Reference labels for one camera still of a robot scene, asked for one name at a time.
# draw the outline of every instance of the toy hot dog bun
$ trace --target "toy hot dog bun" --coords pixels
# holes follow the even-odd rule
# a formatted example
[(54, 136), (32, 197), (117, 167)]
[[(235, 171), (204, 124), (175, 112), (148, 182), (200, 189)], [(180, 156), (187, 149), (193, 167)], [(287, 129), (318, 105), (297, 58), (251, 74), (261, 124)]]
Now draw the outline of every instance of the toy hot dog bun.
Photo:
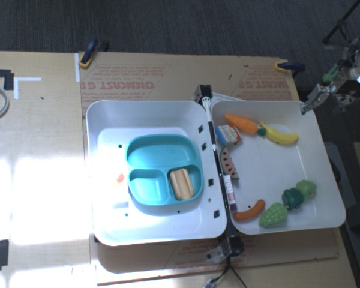
[(169, 177), (176, 199), (186, 200), (194, 196), (191, 178), (186, 169), (173, 170)]

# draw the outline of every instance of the toy banana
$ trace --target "toy banana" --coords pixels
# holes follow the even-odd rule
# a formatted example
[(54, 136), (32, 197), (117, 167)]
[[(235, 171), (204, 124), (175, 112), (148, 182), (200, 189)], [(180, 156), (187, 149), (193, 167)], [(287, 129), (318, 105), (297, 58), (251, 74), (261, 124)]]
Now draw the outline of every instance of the toy banana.
[(265, 129), (265, 136), (277, 144), (293, 144), (299, 138), (296, 133), (282, 133), (275, 128), (265, 125), (264, 122), (260, 122), (259, 125)]

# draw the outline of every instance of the orange toy carrot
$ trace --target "orange toy carrot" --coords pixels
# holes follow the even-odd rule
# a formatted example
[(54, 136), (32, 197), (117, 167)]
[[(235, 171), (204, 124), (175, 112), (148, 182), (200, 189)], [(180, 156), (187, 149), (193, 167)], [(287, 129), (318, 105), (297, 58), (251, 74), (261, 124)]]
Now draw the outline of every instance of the orange toy carrot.
[(238, 129), (246, 133), (254, 134), (257, 133), (258, 131), (257, 124), (254, 121), (251, 121), (250, 119), (241, 118), (231, 114), (225, 114), (224, 117), (228, 119), (228, 121), (230, 121)]

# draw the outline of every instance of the toy green pepper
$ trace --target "toy green pepper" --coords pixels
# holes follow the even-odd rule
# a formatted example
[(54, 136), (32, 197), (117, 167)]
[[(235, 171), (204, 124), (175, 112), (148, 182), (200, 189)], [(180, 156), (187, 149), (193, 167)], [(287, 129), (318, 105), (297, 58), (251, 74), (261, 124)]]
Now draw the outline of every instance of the toy green pepper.
[(304, 196), (295, 188), (285, 190), (281, 198), (288, 210), (298, 209), (304, 203)]
[(299, 181), (295, 188), (304, 196), (304, 200), (311, 199), (316, 194), (316, 184), (309, 180)]

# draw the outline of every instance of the blue divided plate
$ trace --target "blue divided plate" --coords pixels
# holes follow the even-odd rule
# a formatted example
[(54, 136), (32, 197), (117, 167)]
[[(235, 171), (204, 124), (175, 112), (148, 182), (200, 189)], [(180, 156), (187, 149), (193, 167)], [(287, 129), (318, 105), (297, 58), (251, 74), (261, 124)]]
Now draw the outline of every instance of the blue divided plate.
[[(133, 197), (148, 206), (165, 206), (189, 202), (203, 190), (203, 170), (194, 143), (179, 134), (150, 134), (133, 139), (127, 148), (129, 187)], [(178, 200), (169, 174), (185, 168), (190, 176), (194, 196)]]

